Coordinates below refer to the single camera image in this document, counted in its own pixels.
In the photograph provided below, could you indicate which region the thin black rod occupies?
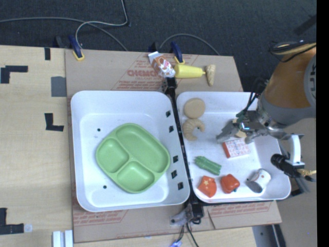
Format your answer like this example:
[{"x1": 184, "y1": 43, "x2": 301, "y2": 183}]
[{"x1": 168, "y1": 86, "x2": 200, "y2": 210}]

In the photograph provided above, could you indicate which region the orange bell pepper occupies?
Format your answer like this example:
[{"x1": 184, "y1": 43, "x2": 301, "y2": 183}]
[{"x1": 220, "y1": 173, "x2": 241, "y2": 195}]

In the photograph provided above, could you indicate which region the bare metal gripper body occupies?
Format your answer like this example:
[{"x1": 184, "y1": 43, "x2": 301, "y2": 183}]
[{"x1": 232, "y1": 110, "x2": 287, "y2": 140}]

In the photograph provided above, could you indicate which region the yellow bottle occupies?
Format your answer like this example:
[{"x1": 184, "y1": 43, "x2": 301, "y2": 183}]
[{"x1": 174, "y1": 63, "x2": 207, "y2": 79}]

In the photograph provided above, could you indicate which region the black block with thin wires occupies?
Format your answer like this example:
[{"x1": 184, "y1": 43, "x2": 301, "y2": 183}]
[
  {"x1": 163, "y1": 76, "x2": 178, "y2": 95},
  {"x1": 188, "y1": 202, "x2": 205, "y2": 223}
]

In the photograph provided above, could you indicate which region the white can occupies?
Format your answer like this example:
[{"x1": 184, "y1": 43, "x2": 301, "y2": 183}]
[{"x1": 245, "y1": 168, "x2": 272, "y2": 194}]

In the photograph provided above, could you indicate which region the tan croissant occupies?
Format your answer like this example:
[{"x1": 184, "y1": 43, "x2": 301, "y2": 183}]
[{"x1": 181, "y1": 118, "x2": 206, "y2": 142}]

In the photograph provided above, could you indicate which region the orange and white packet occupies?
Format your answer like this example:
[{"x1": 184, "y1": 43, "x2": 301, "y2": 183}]
[{"x1": 222, "y1": 137, "x2": 252, "y2": 160}]

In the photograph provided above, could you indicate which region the tan round biscuit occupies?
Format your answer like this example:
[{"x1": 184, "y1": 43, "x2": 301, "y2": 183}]
[{"x1": 183, "y1": 97, "x2": 206, "y2": 119}]

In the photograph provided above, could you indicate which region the brown cardboard board red print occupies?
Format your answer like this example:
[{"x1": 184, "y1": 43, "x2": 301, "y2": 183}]
[{"x1": 64, "y1": 49, "x2": 283, "y2": 243}]

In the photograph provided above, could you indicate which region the black cylinder on white bracket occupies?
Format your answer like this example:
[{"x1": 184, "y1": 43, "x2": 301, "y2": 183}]
[{"x1": 270, "y1": 134, "x2": 306, "y2": 179}]

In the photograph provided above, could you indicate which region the green divided plate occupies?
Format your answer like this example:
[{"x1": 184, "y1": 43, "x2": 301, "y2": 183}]
[{"x1": 95, "y1": 122, "x2": 171, "y2": 195}]

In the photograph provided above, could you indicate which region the orange and white carton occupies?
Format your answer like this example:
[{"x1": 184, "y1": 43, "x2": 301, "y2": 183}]
[{"x1": 148, "y1": 50, "x2": 176, "y2": 78}]

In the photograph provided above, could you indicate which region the green asparagus bundle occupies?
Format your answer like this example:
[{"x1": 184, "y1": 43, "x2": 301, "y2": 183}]
[{"x1": 193, "y1": 155, "x2": 223, "y2": 176}]

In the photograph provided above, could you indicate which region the white plastic tray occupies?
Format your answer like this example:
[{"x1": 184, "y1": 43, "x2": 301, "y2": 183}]
[
  {"x1": 176, "y1": 91, "x2": 292, "y2": 204},
  {"x1": 70, "y1": 90, "x2": 191, "y2": 213}
]

